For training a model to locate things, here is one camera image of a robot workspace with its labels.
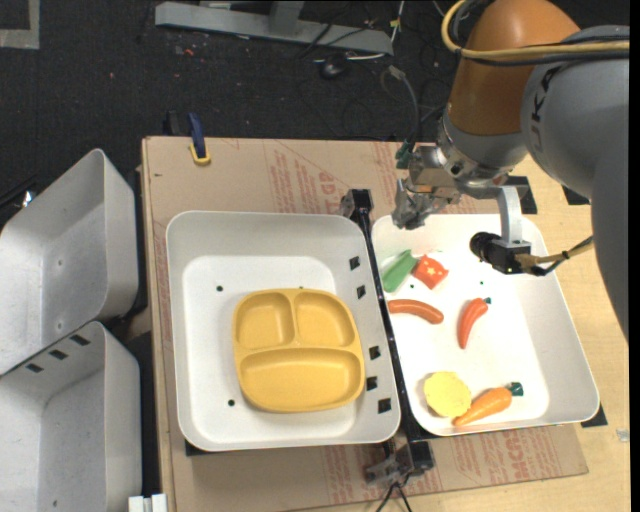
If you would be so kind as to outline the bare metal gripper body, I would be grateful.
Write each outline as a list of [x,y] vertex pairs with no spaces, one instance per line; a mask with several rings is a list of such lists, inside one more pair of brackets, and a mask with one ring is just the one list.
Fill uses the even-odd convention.
[[477,171],[476,163],[456,149],[423,145],[409,161],[406,189],[432,199],[458,201],[481,185]]

